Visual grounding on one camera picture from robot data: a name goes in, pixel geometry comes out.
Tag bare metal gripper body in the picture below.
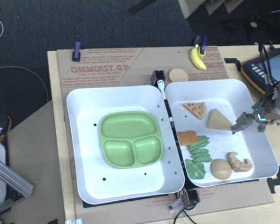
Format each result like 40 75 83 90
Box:
253 96 280 128

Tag tan cheese wedge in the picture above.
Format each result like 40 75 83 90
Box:
205 107 234 132

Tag white plastic tray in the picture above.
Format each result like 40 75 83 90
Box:
163 76 280 190
65 82 187 207

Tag tan croissant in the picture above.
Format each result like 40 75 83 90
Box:
226 150 254 173

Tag pizza slice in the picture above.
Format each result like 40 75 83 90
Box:
182 101 207 121

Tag round tan bread roll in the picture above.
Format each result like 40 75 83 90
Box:
209 157 233 181

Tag green pea pods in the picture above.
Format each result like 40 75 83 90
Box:
187 134 213 164

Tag orange toast slice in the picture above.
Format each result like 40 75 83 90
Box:
177 129 201 146

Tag green lettuce leaf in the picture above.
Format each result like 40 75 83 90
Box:
185 157 206 181

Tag thin black and white rod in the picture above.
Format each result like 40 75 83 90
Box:
157 79 187 191

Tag yellow banana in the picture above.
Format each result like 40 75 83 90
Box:
189 43 207 71

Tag round tan biscuit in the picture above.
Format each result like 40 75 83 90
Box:
168 67 189 84

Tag green divided plate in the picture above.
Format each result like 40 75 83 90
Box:
98 109 165 170

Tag brown cardboard board red print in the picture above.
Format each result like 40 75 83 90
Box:
56 37 276 224

